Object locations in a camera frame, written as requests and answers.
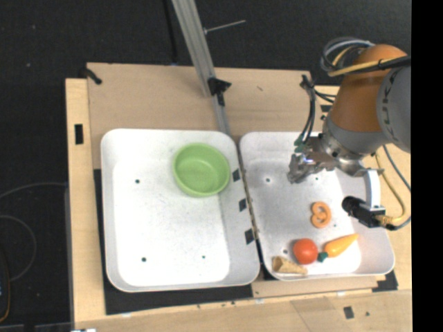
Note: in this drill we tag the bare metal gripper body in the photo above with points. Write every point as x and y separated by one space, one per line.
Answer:
334 159

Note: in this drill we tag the white plastic tray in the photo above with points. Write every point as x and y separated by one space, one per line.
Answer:
287 206
162 227

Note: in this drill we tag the green bowl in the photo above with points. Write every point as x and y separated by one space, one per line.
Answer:
201 171

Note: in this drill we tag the pale wood board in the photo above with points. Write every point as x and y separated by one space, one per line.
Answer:
155 99

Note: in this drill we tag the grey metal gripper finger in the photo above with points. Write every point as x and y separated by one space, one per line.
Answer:
305 172
293 169

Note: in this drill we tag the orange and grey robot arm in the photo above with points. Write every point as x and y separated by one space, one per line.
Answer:
360 102

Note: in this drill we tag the orange pretzel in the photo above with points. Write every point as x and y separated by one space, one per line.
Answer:
320 220

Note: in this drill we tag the black cylinder on white bracket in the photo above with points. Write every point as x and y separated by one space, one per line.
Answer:
363 211

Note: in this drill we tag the orange carrot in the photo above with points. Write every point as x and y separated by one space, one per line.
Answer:
341 246

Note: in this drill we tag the red tomato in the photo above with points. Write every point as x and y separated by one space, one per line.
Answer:
305 251

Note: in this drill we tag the beige waffle cone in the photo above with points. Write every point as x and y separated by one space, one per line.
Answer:
285 266

